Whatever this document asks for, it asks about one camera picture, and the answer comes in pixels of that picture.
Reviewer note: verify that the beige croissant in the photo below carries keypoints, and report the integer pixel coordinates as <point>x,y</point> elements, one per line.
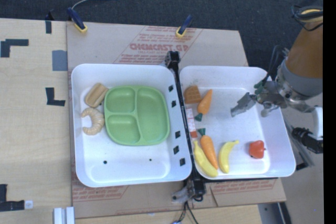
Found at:
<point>95,119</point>

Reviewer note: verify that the green divided plate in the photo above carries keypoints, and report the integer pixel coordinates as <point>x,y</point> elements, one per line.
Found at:
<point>147,112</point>

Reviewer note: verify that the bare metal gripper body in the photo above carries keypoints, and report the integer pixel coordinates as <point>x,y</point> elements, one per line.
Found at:
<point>277,98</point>

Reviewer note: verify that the thin black and white rod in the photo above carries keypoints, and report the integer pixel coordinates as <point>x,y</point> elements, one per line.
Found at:
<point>181,102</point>

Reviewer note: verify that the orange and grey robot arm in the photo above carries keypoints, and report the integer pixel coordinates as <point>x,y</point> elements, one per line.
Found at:
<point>305,55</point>

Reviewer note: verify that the yellow banana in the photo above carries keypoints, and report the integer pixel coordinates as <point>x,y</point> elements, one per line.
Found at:
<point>203,162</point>
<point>224,157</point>

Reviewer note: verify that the black cylinder on white bracket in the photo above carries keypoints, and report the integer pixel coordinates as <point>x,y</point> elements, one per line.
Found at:
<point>307,139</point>

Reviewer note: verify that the red orange pepper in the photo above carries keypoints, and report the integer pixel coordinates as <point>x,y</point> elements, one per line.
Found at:
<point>256,150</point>

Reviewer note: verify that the white plastic tray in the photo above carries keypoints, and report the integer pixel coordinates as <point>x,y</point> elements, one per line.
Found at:
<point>126,165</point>
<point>236,128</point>

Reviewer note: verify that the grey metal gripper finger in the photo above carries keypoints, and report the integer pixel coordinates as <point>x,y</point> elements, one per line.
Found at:
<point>247,99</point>
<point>237,110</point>

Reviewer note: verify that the brown cardboard board red print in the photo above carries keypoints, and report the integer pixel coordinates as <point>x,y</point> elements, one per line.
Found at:
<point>105,42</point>

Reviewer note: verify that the orange waffle biscuit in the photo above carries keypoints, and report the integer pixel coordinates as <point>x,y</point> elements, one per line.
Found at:
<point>192,95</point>

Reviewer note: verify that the tan hot dog bun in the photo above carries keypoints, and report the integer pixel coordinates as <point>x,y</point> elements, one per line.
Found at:
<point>95,95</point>

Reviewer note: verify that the white and orange packet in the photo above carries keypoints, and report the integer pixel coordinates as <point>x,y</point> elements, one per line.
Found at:
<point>190,120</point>

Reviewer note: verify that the orange carrot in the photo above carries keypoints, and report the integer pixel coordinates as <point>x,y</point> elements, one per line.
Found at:
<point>208,148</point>
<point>205,105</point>

